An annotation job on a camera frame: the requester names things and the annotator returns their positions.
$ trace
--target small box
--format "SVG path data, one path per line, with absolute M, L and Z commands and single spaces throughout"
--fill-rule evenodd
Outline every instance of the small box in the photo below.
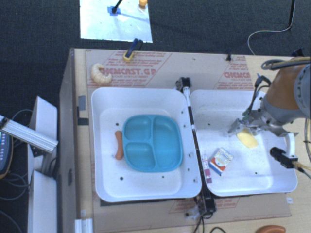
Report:
M 218 174 L 222 174 L 233 156 L 223 148 L 214 155 L 210 161 L 210 167 Z

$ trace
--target yellow and black clamp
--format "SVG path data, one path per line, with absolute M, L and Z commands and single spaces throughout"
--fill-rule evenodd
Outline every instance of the yellow and black clamp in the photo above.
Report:
M 130 60 L 132 59 L 132 57 L 133 57 L 133 55 L 134 55 L 134 52 L 133 52 L 133 51 L 134 51 L 134 49 L 135 49 L 135 47 L 136 47 L 136 45 L 137 45 L 138 43 L 141 44 L 140 47 L 139 47 L 139 50 L 140 50 L 143 41 L 142 41 L 142 40 L 138 40 L 138 39 L 135 38 L 134 41 L 132 42 L 130 48 L 129 48 L 129 49 L 124 53 L 124 55 L 123 55 L 123 59 L 124 59 L 125 61 L 130 61 Z

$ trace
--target black floor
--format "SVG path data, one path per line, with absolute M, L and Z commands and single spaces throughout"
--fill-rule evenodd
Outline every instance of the black floor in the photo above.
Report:
M 248 36 L 286 29 L 292 0 L 148 0 L 153 43 L 141 50 L 251 54 Z M 121 49 L 126 42 L 80 39 L 79 0 L 0 0 L 0 115 L 32 109 L 36 96 L 58 107 L 70 47 Z M 296 0 L 293 26 L 251 38 L 256 55 L 310 56 L 311 0 Z M 29 115 L 24 114 L 20 120 Z M 11 171 L 27 171 L 26 148 L 15 150 Z M 0 181 L 0 196 L 18 194 Z M 27 229 L 27 195 L 0 199 L 0 210 Z M 17 232 L 0 214 L 0 232 Z

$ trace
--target blue base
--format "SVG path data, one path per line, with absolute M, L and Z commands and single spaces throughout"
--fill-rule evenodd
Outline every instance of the blue base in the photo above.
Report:
M 116 11 L 115 13 L 112 13 L 112 8 L 113 8 L 113 7 L 114 7 L 114 6 L 109 6 L 109 7 L 107 7 L 108 13 L 109 13 L 111 16 L 120 15 L 120 14 L 121 14 L 120 8 L 117 8 L 117 11 Z

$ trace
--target blue plate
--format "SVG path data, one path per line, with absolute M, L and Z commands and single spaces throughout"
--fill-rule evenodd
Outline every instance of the blue plate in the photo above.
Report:
M 130 167 L 142 172 L 168 172 L 182 161 L 179 127 L 161 115 L 132 116 L 123 126 L 123 150 Z

